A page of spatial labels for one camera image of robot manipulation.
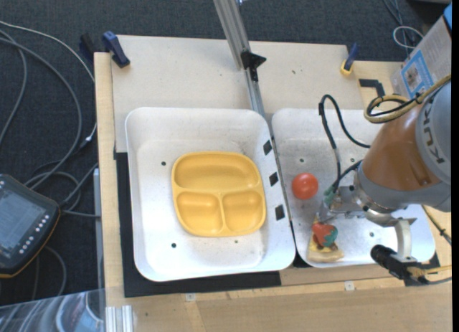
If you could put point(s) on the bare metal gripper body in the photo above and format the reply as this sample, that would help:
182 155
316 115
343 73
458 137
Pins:
349 201

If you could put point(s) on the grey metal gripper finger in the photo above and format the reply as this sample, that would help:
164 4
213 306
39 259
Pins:
330 218
321 213

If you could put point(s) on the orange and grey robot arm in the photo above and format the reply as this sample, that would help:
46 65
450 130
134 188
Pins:
398 158

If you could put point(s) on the red strawberry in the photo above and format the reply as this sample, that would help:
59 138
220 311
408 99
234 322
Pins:
322 232

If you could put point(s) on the red tomato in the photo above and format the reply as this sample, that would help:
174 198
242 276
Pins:
305 186

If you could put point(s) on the pizza slice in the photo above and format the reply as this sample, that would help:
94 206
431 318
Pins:
324 254

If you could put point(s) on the white plastic tray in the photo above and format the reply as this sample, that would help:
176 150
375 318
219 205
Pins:
358 244
154 216

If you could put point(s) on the yellow divided plate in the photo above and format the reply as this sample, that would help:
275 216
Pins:
215 173

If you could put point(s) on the black cylinder on white bracket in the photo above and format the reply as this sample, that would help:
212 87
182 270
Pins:
403 239

